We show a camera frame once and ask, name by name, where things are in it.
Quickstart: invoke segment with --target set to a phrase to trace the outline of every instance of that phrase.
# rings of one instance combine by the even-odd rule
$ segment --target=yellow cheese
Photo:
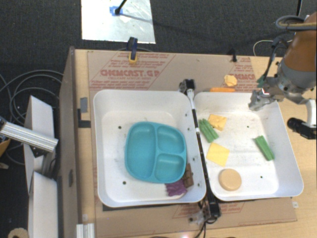
[[[210,115],[208,118],[208,122],[216,129],[222,131],[226,122],[227,117],[221,117],[217,115]]]
[[[210,161],[217,163],[218,165],[225,166],[229,150],[216,143],[211,143],[206,158]]]
[[[224,82],[227,84],[227,86],[235,86],[237,85],[237,78],[233,75],[225,75]]]

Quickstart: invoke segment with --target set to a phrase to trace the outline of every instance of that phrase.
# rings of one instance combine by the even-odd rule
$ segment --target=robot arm
[[[269,66],[261,77],[260,91],[254,90],[249,103],[250,110],[257,111],[264,105],[284,98],[296,104],[305,104],[308,110],[308,121],[290,119],[288,126],[308,139],[316,139],[316,101],[305,99],[302,95],[316,86],[316,21],[315,12],[301,23],[284,22],[285,17],[277,20],[279,28],[295,31],[291,45],[278,65],[274,77],[267,77]]]

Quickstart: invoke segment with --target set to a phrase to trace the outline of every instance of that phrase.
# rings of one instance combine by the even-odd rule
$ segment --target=cheese slice
[[[227,122],[227,117],[210,115],[208,118],[208,122],[216,129],[223,131],[223,128]]]
[[[230,151],[227,148],[224,148],[216,143],[211,143],[206,158],[224,167],[226,165],[229,152]]]

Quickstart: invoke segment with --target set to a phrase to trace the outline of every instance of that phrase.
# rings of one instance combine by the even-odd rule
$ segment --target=green vegetable
[[[268,161],[274,160],[275,156],[263,136],[258,136],[255,142]]]
[[[199,129],[204,134],[208,143],[211,143],[215,139],[219,138],[218,134],[215,132],[211,124],[206,119],[199,120],[198,123]]]

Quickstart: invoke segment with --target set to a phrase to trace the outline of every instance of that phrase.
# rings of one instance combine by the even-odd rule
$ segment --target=wooden table
[[[252,67],[256,78],[259,78],[267,66],[268,58],[251,57]],[[76,67],[76,96],[79,107],[80,98],[89,96],[88,91],[88,58],[87,50],[75,51]],[[276,72],[276,67],[272,66],[271,74]],[[306,98],[316,98],[316,90],[305,94]],[[283,119],[285,122],[290,117],[296,117],[307,120],[306,107],[296,105],[288,100],[280,103]],[[82,114],[81,119],[90,120],[90,113]],[[298,203],[296,215],[298,221],[290,223],[267,224],[258,226],[245,226],[228,229],[207,230],[207,238],[313,238],[317,234],[317,172],[316,172],[316,140],[307,140],[297,133],[287,129],[289,138],[300,168],[304,181],[304,191],[301,195],[294,197],[293,201]],[[96,220],[94,206],[94,184],[93,184],[93,160],[91,154],[86,154],[87,149],[91,149],[91,130],[81,128],[78,130],[79,137],[79,165],[80,165],[80,202],[82,213],[86,214],[87,223],[93,223]],[[195,232],[188,232],[187,235],[194,237]],[[164,234],[162,237],[179,238],[180,233]]]

